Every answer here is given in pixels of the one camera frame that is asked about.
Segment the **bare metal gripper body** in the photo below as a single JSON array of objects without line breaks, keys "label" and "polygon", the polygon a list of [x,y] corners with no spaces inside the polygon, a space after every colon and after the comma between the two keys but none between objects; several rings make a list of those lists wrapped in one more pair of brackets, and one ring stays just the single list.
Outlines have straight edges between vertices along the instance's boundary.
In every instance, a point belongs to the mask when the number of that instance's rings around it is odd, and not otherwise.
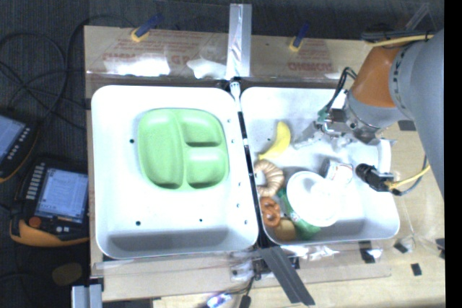
[{"label": "bare metal gripper body", "polygon": [[380,140],[378,138],[380,129],[361,120],[350,106],[331,108],[324,121],[327,129],[346,132],[340,138],[349,138],[367,145],[376,145]]}]

